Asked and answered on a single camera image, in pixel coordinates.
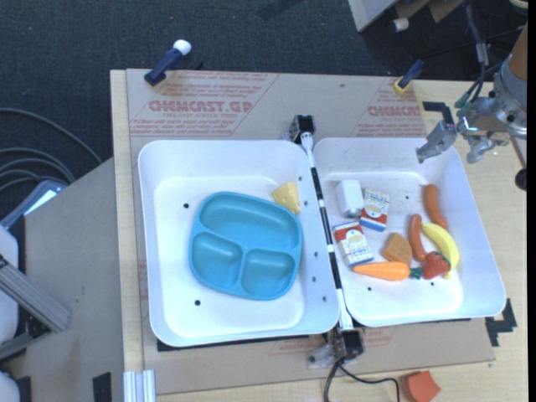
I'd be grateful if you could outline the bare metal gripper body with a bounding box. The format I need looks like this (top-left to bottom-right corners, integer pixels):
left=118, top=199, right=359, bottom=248
left=457, top=94, right=528, bottom=141

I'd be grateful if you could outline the orange sausage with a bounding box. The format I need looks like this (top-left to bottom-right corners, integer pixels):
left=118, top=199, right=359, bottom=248
left=407, top=213, right=429, bottom=263
left=422, top=183, right=449, bottom=230

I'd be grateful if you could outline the red and white carton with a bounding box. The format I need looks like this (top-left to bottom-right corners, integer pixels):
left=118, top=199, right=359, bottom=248
left=332, top=220, right=375, bottom=269
left=358, top=188, right=391, bottom=233

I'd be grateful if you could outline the yellow banana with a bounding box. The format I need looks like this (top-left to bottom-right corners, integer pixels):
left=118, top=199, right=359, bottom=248
left=420, top=222, right=461, bottom=281

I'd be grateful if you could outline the brown waffle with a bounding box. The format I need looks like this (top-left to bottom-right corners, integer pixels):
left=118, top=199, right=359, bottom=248
left=380, top=232, right=414, bottom=266

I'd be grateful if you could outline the red strawberry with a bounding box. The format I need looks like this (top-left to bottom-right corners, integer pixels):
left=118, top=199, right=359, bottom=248
left=421, top=250, right=451, bottom=281

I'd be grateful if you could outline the thin black and white rod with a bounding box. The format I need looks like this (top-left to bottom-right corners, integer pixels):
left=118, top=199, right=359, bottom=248
left=300, top=131, right=356, bottom=332

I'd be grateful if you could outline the orange carrot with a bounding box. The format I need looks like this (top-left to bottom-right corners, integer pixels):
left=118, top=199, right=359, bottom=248
left=352, top=260, right=424, bottom=283

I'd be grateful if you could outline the yellow cheese wedge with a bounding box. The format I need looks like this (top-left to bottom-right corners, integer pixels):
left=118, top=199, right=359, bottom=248
left=271, top=181, right=302, bottom=216

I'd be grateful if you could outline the white plastic tray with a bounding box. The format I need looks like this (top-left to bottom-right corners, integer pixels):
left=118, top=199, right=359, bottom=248
left=312, top=136, right=508, bottom=329
left=137, top=139, right=342, bottom=348

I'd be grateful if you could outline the brown cardboard board red print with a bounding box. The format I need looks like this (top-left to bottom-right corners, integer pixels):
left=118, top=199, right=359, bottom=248
left=125, top=68, right=497, bottom=395

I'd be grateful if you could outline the blue divided plate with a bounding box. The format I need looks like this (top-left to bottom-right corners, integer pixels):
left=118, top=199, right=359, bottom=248
left=187, top=190, right=304, bottom=302

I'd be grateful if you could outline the orange wedge-shaped block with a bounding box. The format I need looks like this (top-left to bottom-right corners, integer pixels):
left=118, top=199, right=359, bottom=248
left=399, top=370, right=442, bottom=402

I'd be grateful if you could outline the black block with thin wires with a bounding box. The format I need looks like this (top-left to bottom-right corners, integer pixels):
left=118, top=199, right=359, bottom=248
left=287, top=114, right=316, bottom=142
left=330, top=328, right=366, bottom=358

